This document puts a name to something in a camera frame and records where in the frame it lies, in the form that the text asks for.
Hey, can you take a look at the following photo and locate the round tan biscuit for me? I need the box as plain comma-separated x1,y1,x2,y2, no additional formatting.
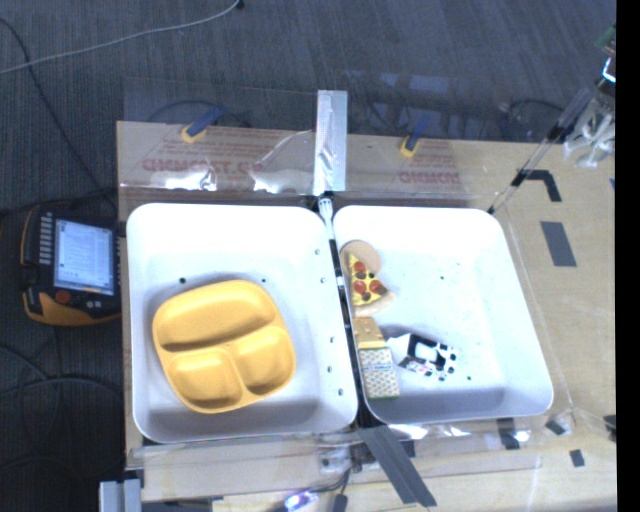
339,239,382,274

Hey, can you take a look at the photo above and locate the pizza slice toy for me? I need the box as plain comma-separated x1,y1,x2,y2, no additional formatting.
347,252,396,318

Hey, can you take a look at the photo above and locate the white plastic tray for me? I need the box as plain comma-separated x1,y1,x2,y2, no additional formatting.
332,204,555,426
125,201,359,445

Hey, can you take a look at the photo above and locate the yellow patterned carton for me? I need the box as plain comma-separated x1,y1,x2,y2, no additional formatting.
353,316,402,400

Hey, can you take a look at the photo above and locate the yellow divided plate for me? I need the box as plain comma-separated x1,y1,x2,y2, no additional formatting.
151,278,298,415

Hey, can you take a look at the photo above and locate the black and white cow carton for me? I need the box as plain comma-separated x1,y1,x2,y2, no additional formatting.
385,332,458,378

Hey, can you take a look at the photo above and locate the brown cardboard board red print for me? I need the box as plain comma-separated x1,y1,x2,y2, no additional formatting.
115,120,617,512

